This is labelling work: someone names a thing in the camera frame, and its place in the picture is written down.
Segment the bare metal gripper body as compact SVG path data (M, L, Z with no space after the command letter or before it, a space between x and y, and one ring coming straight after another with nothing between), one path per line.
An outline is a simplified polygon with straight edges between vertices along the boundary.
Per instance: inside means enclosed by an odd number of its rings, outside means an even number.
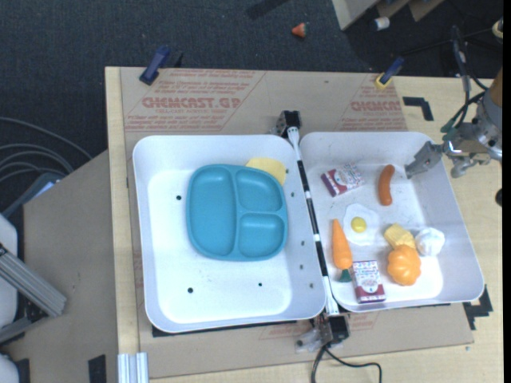
M443 137L443 150L455 167L502 161L502 132L495 124L478 121L451 128Z

